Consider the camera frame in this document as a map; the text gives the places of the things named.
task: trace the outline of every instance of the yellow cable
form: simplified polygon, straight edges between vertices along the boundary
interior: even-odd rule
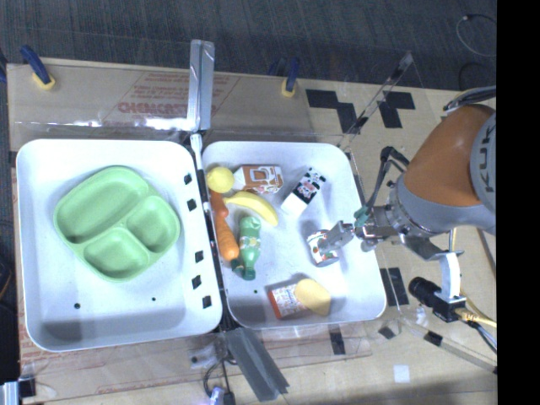
[[[478,322],[480,324],[486,324],[487,326],[491,326],[494,328],[497,328],[497,323],[493,321],[490,318],[485,318],[483,316],[479,316],[475,314],[472,310],[466,309],[464,307],[459,307],[454,310],[462,320],[464,321],[474,321]]]
[[[450,250],[454,251],[456,248],[456,234],[457,234],[457,228],[452,229],[451,231],[451,246]],[[471,306],[472,310],[468,310],[465,308],[459,308],[456,309],[456,313],[464,320],[464,321],[475,321],[480,322],[483,324],[487,324],[489,326],[497,328],[497,322],[489,318],[489,316],[485,315],[470,299],[470,297],[465,294],[465,291],[463,291],[463,288],[460,287],[460,294],[467,299],[467,304]]]

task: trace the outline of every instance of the green divided tray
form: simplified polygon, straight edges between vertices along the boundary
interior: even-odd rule
[[[74,187],[56,205],[54,226],[80,260],[117,282],[158,261],[181,232],[173,208],[125,166],[104,168]]]

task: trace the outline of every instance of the cable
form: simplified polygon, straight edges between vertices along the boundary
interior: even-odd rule
[[[386,173],[390,169],[390,165],[394,165],[401,172],[403,172],[403,168],[400,167],[395,160],[390,159],[390,157],[393,157],[394,159],[399,160],[405,166],[409,164],[408,159],[405,156],[403,156],[401,153],[399,153],[395,148],[388,146],[382,149],[381,166],[379,168],[379,175],[377,176],[377,182],[375,183],[375,190],[371,194],[369,201],[366,203],[366,208],[368,212],[373,208],[373,205],[375,204],[375,200],[377,199],[377,195],[379,194],[379,190],[381,189],[381,185],[385,179]]]
[[[398,168],[400,172],[405,172],[405,168],[402,168],[394,159],[389,159],[388,162]]]
[[[229,377],[227,376],[227,370],[225,369],[225,362],[229,363],[230,365],[237,365],[236,360],[233,359],[233,356],[231,354],[227,354],[222,359],[219,359],[216,363],[214,363],[210,368],[206,371],[206,374],[204,374],[204,378],[202,379],[202,384],[204,386],[204,391],[208,395],[208,397],[212,397],[212,391],[210,390],[210,387],[208,386],[208,381],[210,379],[210,375],[212,372],[216,370],[216,368],[221,365],[223,368],[224,378],[225,378],[225,384],[227,385],[227,392],[230,392],[230,386],[229,386]]]
[[[493,321],[491,318],[475,314],[472,310],[464,307],[458,307],[454,310],[454,312],[456,312],[456,314],[459,315],[463,321],[478,322],[485,324],[486,326],[497,328],[497,322]]]
[[[488,67],[487,65],[482,64],[482,63],[478,63],[478,62],[467,62],[464,65],[462,65],[459,68],[459,73],[457,74],[457,85],[458,85],[458,89],[460,91],[465,90],[465,88],[463,87],[463,82],[462,82],[463,72],[465,71],[465,69],[467,69],[467,68],[469,68],[471,66],[478,66],[479,68],[482,68],[482,69],[484,69],[486,71],[491,70],[490,67]]]
[[[202,385],[204,386],[204,391],[208,395],[208,397],[212,397],[212,391],[208,387],[208,380],[210,379],[210,375],[212,372],[223,362],[223,359],[219,359],[216,363],[214,363],[212,366],[210,366],[210,369],[206,371],[206,374],[204,374],[204,378],[202,379]]]
[[[489,17],[488,15],[483,15],[481,13],[469,13],[467,15],[464,15],[463,17],[460,18],[460,20],[457,22],[456,24],[456,33],[457,33],[457,37],[459,38],[460,42],[472,53],[478,55],[478,56],[481,56],[481,57],[497,57],[497,54],[484,54],[482,52],[479,52],[479,51],[476,51],[474,49],[472,49],[462,38],[462,35],[461,33],[459,32],[459,26],[461,25],[462,22],[464,21],[468,21],[469,19],[472,19],[472,18],[475,18],[475,17],[480,17],[480,18],[484,18],[484,19],[487,19],[489,21],[491,21],[492,23],[494,23],[495,25],[497,25],[497,21],[495,21],[493,18]]]
[[[450,249],[450,252],[454,252],[456,250],[456,234],[457,228],[452,228],[448,238],[448,248]]]
[[[481,318],[485,319],[485,320],[489,320],[491,322],[494,322],[495,323],[495,327],[496,327],[496,322],[493,320],[493,318],[490,318],[489,316],[485,315],[474,303],[473,301],[471,300],[471,298],[465,293],[465,291],[463,291],[463,289],[460,289],[460,294],[465,297],[467,299],[467,304],[469,306],[471,306],[471,309],[473,311],[475,311],[478,316],[480,316]]]
[[[489,87],[477,87],[474,89],[465,90],[459,93],[448,104],[443,106],[443,111],[453,111],[459,106],[476,104],[494,98],[497,95],[497,86],[490,85]]]
[[[477,322],[474,321],[465,321],[468,326],[475,329],[478,334],[480,334],[480,337],[483,339],[484,342],[488,344],[488,346],[491,348],[491,350],[497,354],[497,340],[490,335],[486,330],[480,326]]]

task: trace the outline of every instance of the toy food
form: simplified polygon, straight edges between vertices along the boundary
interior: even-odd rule
[[[261,220],[246,216],[240,220],[240,256],[241,261],[234,262],[233,270],[242,271],[242,278],[255,278],[255,261],[261,255]]]
[[[327,316],[330,311],[330,294],[313,279],[301,279],[298,283],[271,289],[267,295],[279,319],[307,310],[321,316]]]
[[[235,235],[225,220],[229,215],[229,210],[223,202],[222,195],[212,189],[210,190],[210,205],[214,213],[219,253],[225,261],[232,261],[240,255],[240,248],[236,243]]]
[[[275,193],[284,184],[281,168],[276,165],[242,165],[234,176],[236,191]]]
[[[208,188],[217,193],[230,191],[235,183],[235,177],[229,168],[216,166],[206,174]]]
[[[225,205],[236,204],[253,210],[272,226],[278,224],[278,214],[275,208],[270,202],[255,193],[238,191],[232,197],[224,197],[223,201]]]
[[[328,229],[319,229],[318,231],[308,235],[307,244],[310,247],[310,254],[317,267],[326,267],[339,261],[339,256],[336,251],[321,251],[319,241],[327,238]]]
[[[287,213],[300,216],[321,190],[327,178],[310,167],[302,176],[293,191],[285,198],[281,208]]]

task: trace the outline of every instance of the banana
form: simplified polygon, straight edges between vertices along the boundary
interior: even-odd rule
[[[225,205],[236,204],[253,210],[272,226],[278,224],[278,214],[275,208],[270,202],[255,193],[238,191],[232,197],[224,197],[223,201]]]

